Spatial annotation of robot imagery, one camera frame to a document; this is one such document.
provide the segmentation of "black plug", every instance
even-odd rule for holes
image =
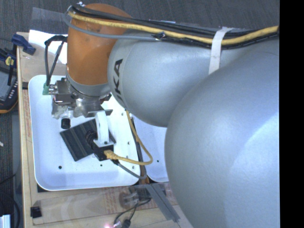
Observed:
[[[123,227],[122,228],[129,228],[131,225],[131,221],[129,219],[125,219],[123,222]]]

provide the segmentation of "yellow cable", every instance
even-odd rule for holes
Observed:
[[[142,147],[142,149],[145,151],[145,153],[148,155],[148,157],[150,158],[149,161],[143,162],[143,161],[135,161],[135,160],[130,160],[128,158],[125,157],[121,157],[117,154],[115,154],[113,151],[111,150],[106,150],[104,151],[104,154],[106,155],[106,157],[110,160],[120,160],[120,161],[125,161],[125,162],[129,162],[132,164],[137,164],[137,165],[149,165],[153,162],[153,157],[151,156],[151,154],[148,152],[148,150],[145,148],[144,144],[142,143],[141,139],[138,137],[137,132],[133,126],[133,123],[131,121],[130,118],[130,113],[126,110],[125,111],[127,113],[127,117],[128,117],[128,121],[129,121],[129,125],[131,127],[131,130],[136,138],[136,141],[140,144],[140,146]]]
[[[187,34],[182,34],[182,33],[177,33],[177,32],[172,32],[168,30],[162,30],[158,28],[152,28],[148,26],[143,26],[143,25],[136,25],[136,24],[129,24],[129,23],[124,23],[124,22],[111,22],[111,21],[105,21],[105,20],[99,20],[99,19],[94,19],[94,18],[89,18],[85,16],[81,16],[78,14],[74,14],[72,12],[68,12],[69,16],[71,16],[74,19],[78,19],[81,21],[85,22],[90,22],[94,24],[100,24],[104,26],[110,26],[110,27],[116,27],[116,28],[125,28],[125,29],[135,29],[135,30],[141,30],[141,31],[146,31],[149,33],[153,34],[158,34],[164,32],[166,36],[169,37],[174,37],[174,38],[189,38],[193,40],[197,40],[206,44],[212,44],[213,39],[212,38],[205,38],[205,37],[199,37],[199,36],[192,36],[192,35],[187,35]],[[277,32],[278,26],[273,26],[273,27],[268,27],[264,29],[260,29],[258,31],[248,33],[247,35],[240,36],[237,38],[231,38],[231,39],[224,39],[222,40],[222,45],[223,46],[228,46],[228,45],[233,45],[245,41],[249,41],[270,33]]]

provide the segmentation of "yellow and black device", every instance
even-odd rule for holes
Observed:
[[[18,80],[14,73],[8,85],[9,70],[0,67],[0,113],[9,112],[18,101]]]

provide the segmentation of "white cable strap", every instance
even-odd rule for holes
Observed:
[[[214,71],[219,69],[222,40],[223,40],[225,34],[231,30],[233,30],[233,28],[223,27],[222,29],[218,30],[215,33],[215,35],[213,37],[212,45],[211,45],[209,74],[212,74]]]

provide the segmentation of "clamp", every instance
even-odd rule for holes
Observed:
[[[35,48],[33,48],[29,42],[21,35],[14,34],[11,42],[13,43],[13,49],[8,50],[5,48],[5,50],[0,49],[0,60],[4,61],[7,66],[9,66],[9,79],[8,79],[8,85],[11,84],[11,77],[13,75],[14,68],[17,68],[17,61],[16,61],[16,54],[17,54],[17,46],[23,47],[23,51],[25,53],[28,53],[30,55],[33,55],[36,51]]]

